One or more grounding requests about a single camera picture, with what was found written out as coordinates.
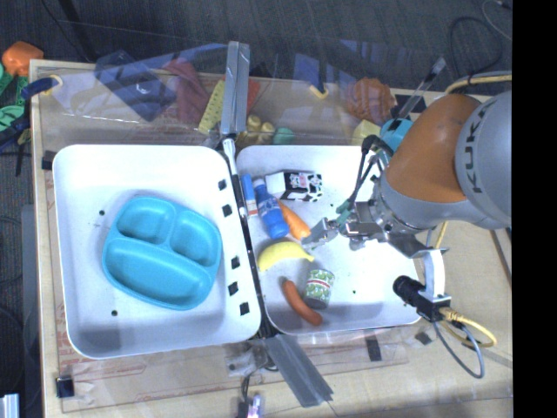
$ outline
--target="toy carrot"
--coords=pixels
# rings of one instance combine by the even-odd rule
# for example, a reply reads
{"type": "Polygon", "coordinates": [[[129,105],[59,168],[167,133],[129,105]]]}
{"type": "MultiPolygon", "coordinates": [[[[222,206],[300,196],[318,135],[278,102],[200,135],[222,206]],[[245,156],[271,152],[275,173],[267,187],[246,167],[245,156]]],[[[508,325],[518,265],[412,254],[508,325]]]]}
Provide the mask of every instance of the toy carrot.
{"type": "Polygon", "coordinates": [[[283,205],[280,200],[278,201],[278,205],[280,206],[280,210],[282,211],[282,216],[285,218],[286,224],[290,228],[290,234],[292,234],[295,239],[302,240],[304,237],[307,237],[310,233],[312,233],[310,227],[298,216],[297,213],[283,205]]]}

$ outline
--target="white sink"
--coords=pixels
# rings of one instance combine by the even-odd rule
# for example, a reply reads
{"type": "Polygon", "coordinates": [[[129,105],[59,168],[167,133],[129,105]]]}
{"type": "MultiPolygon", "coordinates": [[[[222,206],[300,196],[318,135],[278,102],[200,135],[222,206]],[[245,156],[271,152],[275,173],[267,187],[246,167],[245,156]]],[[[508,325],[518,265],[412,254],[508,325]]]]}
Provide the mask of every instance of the white sink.
{"type": "Polygon", "coordinates": [[[70,145],[56,155],[53,175],[67,331],[79,353],[92,359],[148,354],[240,342],[258,331],[261,312],[219,153],[201,146],[70,145]],[[104,275],[104,239],[114,218],[127,201],[145,195],[189,207],[220,231],[223,257],[198,307],[149,304],[104,275]]]}
{"type": "MultiPolygon", "coordinates": [[[[240,175],[253,178],[285,170],[312,171],[323,179],[323,196],[316,202],[284,201],[309,227],[323,217],[336,219],[335,209],[352,193],[361,158],[360,147],[344,145],[254,145],[240,152],[237,159],[240,175]]],[[[369,179],[359,190],[358,201],[372,193],[369,179]]],[[[259,217],[249,219],[250,235],[258,255],[273,241],[265,232],[259,217]]],[[[351,251],[348,238],[334,240],[310,251],[313,262],[305,259],[281,260],[270,269],[259,272],[261,291],[271,322],[286,334],[310,334],[366,328],[394,327],[419,319],[415,309],[405,306],[393,292],[393,282],[400,275],[418,279],[412,260],[388,244],[366,243],[363,249],[351,251]],[[323,323],[315,327],[302,320],[286,303],[280,282],[294,281],[302,292],[309,269],[324,268],[335,274],[327,309],[319,310],[323,323]]]]}

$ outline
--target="blue bottle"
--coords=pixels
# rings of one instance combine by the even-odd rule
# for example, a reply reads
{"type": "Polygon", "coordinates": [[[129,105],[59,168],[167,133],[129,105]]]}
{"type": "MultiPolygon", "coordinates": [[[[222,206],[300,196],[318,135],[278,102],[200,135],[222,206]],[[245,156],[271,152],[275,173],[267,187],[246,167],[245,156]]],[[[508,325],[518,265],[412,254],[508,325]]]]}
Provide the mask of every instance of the blue bottle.
{"type": "Polygon", "coordinates": [[[259,217],[265,223],[267,233],[272,239],[285,237],[290,229],[285,222],[285,218],[280,210],[279,202],[267,191],[267,186],[263,179],[253,181],[255,189],[255,200],[258,203],[259,217]]]}

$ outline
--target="toy sausage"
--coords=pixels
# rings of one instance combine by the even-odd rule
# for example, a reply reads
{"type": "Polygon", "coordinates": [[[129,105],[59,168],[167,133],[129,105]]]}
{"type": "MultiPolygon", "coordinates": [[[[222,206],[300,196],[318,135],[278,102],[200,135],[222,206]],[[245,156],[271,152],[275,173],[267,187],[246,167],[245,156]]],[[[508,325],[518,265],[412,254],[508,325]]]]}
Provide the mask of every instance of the toy sausage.
{"type": "Polygon", "coordinates": [[[308,321],[316,327],[321,325],[321,323],[323,322],[323,316],[321,316],[321,314],[319,314],[317,311],[313,311],[304,303],[298,293],[296,284],[293,281],[285,280],[282,283],[282,292],[292,309],[296,313],[298,313],[302,319],[308,321]]]}

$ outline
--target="cow print carton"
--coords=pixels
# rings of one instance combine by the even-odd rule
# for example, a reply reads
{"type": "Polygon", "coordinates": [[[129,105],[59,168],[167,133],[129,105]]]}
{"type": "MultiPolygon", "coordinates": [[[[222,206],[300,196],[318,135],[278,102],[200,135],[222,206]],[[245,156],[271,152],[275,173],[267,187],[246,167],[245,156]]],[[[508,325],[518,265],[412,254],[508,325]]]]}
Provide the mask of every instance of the cow print carton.
{"type": "Polygon", "coordinates": [[[278,199],[317,201],[323,195],[323,179],[319,173],[284,171],[265,176],[267,191],[278,199]]]}

